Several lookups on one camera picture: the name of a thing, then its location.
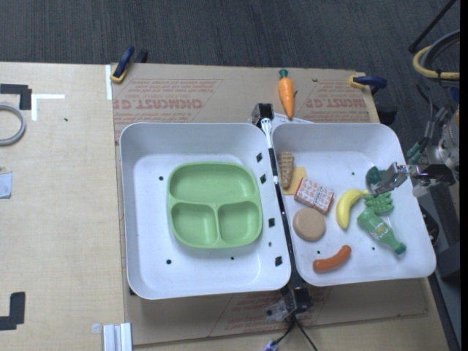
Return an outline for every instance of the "metal ring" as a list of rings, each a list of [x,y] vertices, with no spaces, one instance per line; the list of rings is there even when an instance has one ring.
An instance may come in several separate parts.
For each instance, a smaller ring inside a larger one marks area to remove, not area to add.
[[[26,119],[24,118],[24,115],[21,113],[21,111],[18,108],[13,107],[12,105],[0,103],[0,110],[8,110],[9,112],[15,114],[21,122],[20,129],[15,135],[7,139],[0,139],[0,146],[9,146],[13,143],[18,142],[23,136],[24,131],[26,130]]]

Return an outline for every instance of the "orange carrot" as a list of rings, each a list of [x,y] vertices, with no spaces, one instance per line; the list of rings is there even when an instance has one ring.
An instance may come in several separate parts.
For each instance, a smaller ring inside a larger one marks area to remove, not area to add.
[[[287,77],[286,69],[281,69],[279,75],[281,75],[278,82],[279,98],[287,117],[291,119],[294,113],[294,85],[291,79]]]

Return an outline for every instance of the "toy sausage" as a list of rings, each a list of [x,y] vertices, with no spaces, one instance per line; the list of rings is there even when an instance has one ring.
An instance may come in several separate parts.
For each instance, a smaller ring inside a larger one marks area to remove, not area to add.
[[[312,263],[312,267],[317,272],[324,272],[329,271],[330,269],[336,268],[344,263],[346,260],[350,258],[351,255],[351,247],[347,244],[343,245],[340,250],[335,253],[332,257],[327,259],[316,259]]]

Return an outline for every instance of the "green plate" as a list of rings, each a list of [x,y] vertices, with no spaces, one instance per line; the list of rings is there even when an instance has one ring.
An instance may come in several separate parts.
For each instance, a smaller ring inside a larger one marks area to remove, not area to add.
[[[242,165],[192,162],[178,166],[169,176],[167,204],[170,227],[187,246],[245,246],[262,231],[257,181]]]

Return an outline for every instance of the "toy bottle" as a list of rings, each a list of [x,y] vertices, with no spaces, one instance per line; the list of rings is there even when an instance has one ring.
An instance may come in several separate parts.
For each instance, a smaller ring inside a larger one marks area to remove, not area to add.
[[[372,237],[384,244],[389,245],[396,254],[402,254],[407,247],[395,238],[393,229],[374,213],[372,208],[359,215],[358,224],[366,229]]]

